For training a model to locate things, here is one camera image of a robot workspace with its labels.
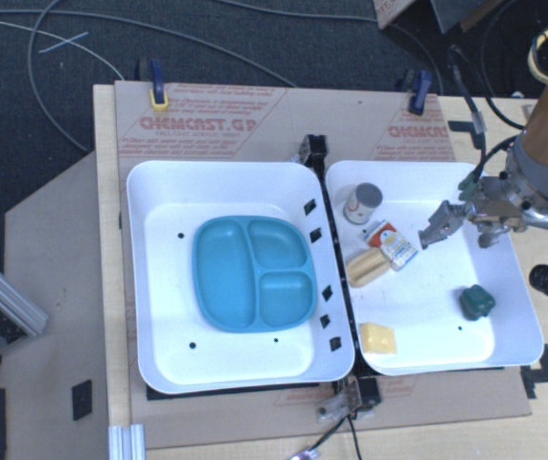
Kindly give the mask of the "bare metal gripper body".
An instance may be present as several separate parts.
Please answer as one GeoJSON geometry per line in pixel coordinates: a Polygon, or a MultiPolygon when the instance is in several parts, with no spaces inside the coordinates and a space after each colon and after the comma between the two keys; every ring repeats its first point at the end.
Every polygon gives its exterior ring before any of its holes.
{"type": "Polygon", "coordinates": [[[465,211],[483,233],[548,230],[548,196],[522,178],[483,176],[465,211]]]}

